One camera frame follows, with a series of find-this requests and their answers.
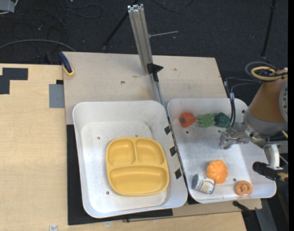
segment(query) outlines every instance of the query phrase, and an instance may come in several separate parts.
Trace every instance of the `toy tomato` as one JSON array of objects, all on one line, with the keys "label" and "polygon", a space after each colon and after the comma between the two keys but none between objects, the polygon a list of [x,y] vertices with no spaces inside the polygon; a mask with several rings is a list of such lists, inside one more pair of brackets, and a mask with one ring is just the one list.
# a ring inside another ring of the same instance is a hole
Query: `toy tomato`
[{"label": "toy tomato", "polygon": [[225,182],[227,176],[227,166],[223,161],[211,161],[207,166],[207,177],[213,179],[216,184]]},{"label": "toy tomato", "polygon": [[191,126],[196,121],[196,117],[190,112],[184,112],[179,117],[179,122],[183,128]]}]

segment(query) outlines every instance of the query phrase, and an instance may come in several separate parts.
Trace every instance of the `black clamp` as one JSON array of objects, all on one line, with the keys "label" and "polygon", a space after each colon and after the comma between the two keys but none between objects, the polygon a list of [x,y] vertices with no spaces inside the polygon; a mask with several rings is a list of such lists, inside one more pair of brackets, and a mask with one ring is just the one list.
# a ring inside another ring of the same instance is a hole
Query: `black clamp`
[{"label": "black clamp", "polygon": [[159,66],[159,65],[156,65],[156,64],[147,64],[148,73],[153,75],[153,79],[156,82],[159,82],[157,73],[162,69],[163,69],[162,66]]}]

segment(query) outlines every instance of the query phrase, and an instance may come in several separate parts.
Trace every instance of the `donut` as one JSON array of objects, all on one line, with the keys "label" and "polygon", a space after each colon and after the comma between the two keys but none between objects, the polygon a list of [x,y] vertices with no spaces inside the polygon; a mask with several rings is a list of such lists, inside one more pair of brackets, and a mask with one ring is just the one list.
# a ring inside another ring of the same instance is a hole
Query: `donut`
[{"label": "donut", "polygon": [[245,196],[251,194],[253,191],[253,187],[251,183],[246,180],[238,181],[235,185],[235,193],[240,196]]}]

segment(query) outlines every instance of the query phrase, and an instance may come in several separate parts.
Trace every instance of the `white tray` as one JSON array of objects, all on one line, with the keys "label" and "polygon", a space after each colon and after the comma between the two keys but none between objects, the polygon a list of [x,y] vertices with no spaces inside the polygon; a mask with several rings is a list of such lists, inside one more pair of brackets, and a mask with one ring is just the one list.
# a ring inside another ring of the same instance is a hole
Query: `white tray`
[{"label": "white tray", "polygon": [[[156,101],[83,102],[73,109],[79,157],[82,202],[86,212],[105,218],[142,211],[180,207],[187,201],[184,177],[164,107]],[[121,196],[107,179],[106,149],[116,138],[147,137],[156,140],[167,159],[170,183],[166,190],[150,196]]]},{"label": "white tray", "polygon": [[[242,110],[247,105],[235,99],[236,122],[242,121]],[[268,163],[264,150],[249,142],[248,144],[234,144],[230,149],[222,150],[219,147],[219,131],[224,128],[215,126],[208,128],[193,125],[183,128],[178,118],[183,112],[192,112],[195,117],[220,112],[230,116],[229,99],[173,99],[168,104],[168,113],[173,127],[175,140],[184,174],[187,180],[189,193],[194,200],[200,203],[212,203],[244,198],[269,198],[276,193],[276,183],[254,172],[254,162]],[[191,188],[195,174],[206,176],[206,168],[210,161],[221,159],[228,167],[228,177],[221,184],[216,184],[212,194],[206,194]],[[252,194],[239,196],[234,192],[234,185],[239,180],[246,180],[253,186]]]}]

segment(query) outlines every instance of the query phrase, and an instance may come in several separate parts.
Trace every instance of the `can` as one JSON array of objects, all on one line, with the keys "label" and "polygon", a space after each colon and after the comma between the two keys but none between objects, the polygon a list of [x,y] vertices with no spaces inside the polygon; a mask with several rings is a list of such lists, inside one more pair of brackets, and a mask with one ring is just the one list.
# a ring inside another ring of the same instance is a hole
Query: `can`
[{"label": "can", "polygon": [[196,174],[192,180],[192,188],[199,192],[212,194],[214,192],[215,182],[213,179]]}]

